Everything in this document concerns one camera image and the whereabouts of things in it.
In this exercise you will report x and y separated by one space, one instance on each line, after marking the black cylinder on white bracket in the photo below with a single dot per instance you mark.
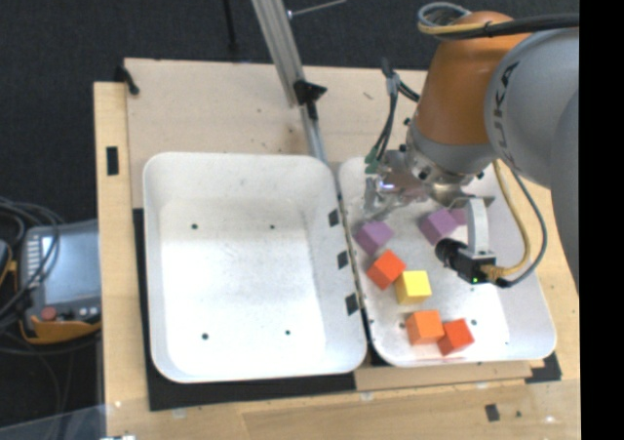
475 262

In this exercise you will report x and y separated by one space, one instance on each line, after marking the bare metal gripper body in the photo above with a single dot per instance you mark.
429 182

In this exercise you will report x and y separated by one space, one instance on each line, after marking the purple cube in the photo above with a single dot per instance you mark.
438 226
459 216
373 236

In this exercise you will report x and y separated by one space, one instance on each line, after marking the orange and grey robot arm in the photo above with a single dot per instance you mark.
526 101

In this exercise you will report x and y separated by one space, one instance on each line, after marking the orange cube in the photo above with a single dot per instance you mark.
424 327

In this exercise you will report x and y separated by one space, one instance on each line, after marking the red-orange cube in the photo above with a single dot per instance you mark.
386 269
456 336

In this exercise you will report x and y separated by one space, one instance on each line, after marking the yellow cube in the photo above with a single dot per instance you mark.
413 287

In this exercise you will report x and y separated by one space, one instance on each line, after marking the pale wood board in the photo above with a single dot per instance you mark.
219 106

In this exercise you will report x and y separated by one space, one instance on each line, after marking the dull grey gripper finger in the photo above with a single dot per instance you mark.
392 199
370 196

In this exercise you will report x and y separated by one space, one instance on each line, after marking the white plastic tray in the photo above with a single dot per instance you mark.
244 272
487 326

